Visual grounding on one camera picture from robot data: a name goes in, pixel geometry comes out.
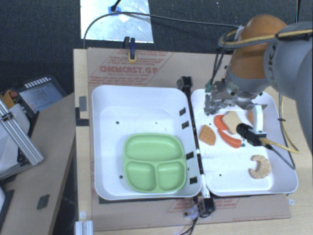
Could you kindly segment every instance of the white tray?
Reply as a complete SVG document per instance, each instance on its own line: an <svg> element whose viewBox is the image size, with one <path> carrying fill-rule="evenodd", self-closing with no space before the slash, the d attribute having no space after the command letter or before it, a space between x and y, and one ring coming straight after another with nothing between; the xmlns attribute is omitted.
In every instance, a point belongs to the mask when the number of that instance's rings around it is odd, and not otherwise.
<svg viewBox="0 0 313 235"><path fill-rule="evenodd" d="M92 93L92 112L95 188L102 198L177 198L199 193L201 180L194 135L183 92L173 88L99 86ZM182 124L187 122L189 126L182 128ZM182 143L185 154L194 152L194 157L186 160L187 180L180 190L142 193L127 184L123 170L123 144L127 137L136 133L173 135Z"/></svg>
<svg viewBox="0 0 313 235"><path fill-rule="evenodd" d="M204 90L196 90L192 93L191 101L198 134L204 124L210 126L216 134L214 146L199 141L206 185L212 193L218 196L236 196L290 193L297 189L298 179L295 171L273 151L262 146L252 146L246 141L243 141L245 147L238 149L225 143L214 125L215 115L207 116L203 111L204 99ZM263 110L263 131L267 132L268 139L283 144L273 99L268 94L263 93L262 96L258 96L254 100L254 103L268 105ZM236 111L243 123L251 125L247 119L247 112L237 106L222 109L218 114L225 114L230 110ZM232 135L232 137L242 139L239 134ZM287 151L278 147L275 148L291 163ZM256 154L269 159L272 167L270 175L264 179L254 179L248 172L249 168L256 167L256 162L251 161L251 157Z"/></svg>

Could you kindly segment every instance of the divided green plate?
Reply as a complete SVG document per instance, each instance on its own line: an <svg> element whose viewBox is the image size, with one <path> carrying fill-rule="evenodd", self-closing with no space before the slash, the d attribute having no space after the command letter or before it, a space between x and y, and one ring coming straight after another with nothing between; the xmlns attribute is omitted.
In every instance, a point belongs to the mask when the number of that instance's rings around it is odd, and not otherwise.
<svg viewBox="0 0 313 235"><path fill-rule="evenodd" d="M123 147L127 183L146 193L173 192L186 181L186 159L181 142L158 133L134 134Z"/></svg>

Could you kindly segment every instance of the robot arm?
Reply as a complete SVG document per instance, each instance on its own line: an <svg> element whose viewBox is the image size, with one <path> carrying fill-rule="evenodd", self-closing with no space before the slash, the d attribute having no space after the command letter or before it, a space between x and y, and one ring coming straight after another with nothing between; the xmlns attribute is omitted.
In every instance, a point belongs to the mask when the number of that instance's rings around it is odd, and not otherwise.
<svg viewBox="0 0 313 235"><path fill-rule="evenodd" d="M253 18L242 30L237 48L227 67L225 78L211 87L206 96L205 113L215 114L228 105L252 109L254 99L266 87L296 101L301 126L312 152L312 33L296 37L275 38L266 43L247 45L251 38L277 32L285 34L312 28L310 23L284 22L268 15Z"/></svg>

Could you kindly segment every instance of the black carpet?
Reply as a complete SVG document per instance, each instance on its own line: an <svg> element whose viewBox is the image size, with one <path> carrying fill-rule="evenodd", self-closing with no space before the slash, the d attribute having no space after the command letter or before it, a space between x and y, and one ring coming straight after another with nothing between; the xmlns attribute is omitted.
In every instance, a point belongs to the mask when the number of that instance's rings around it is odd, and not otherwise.
<svg viewBox="0 0 313 235"><path fill-rule="evenodd" d="M151 14L188 20L245 24L258 14L294 22L296 0L148 0ZM302 0L299 21L312 21L313 0ZM73 49L82 48L80 0L0 0L0 91L46 74L73 91ZM214 53L230 30L152 19L154 44L139 49ZM87 41L89 47L121 43Z"/></svg>

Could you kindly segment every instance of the dark floor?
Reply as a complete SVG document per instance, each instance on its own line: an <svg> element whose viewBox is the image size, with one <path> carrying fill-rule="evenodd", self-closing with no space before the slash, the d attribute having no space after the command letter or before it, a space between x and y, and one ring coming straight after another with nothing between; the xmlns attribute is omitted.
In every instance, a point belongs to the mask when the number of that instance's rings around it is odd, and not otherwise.
<svg viewBox="0 0 313 235"><path fill-rule="evenodd" d="M258 14L272 14L287 24L295 19L296 0L148 0L150 13L227 24L246 24ZM299 21L312 21L313 0L301 0ZM229 28L152 19L154 44L138 49L214 53ZM0 92L23 80L51 74L73 92L73 49L82 48L80 0L0 0ZM120 48L121 43L87 41L88 47ZM72 234L73 168L55 233Z"/></svg>

